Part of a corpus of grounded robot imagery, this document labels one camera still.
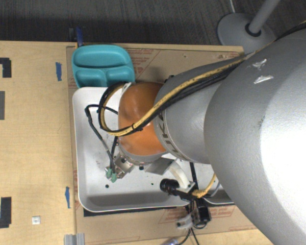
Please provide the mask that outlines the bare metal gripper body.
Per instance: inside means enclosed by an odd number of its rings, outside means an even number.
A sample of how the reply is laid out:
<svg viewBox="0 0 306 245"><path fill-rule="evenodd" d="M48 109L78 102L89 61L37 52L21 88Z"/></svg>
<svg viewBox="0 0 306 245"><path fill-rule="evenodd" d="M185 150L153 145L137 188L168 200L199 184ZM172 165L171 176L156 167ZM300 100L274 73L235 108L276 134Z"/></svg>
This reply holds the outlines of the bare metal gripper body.
<svg viewBox="0 0 306 245"><path fill-rule="evenodd" d="M115 157L114 164L117 179L124 178L125 175L129 174L134 169L134 165L121 154Z"/></svg>

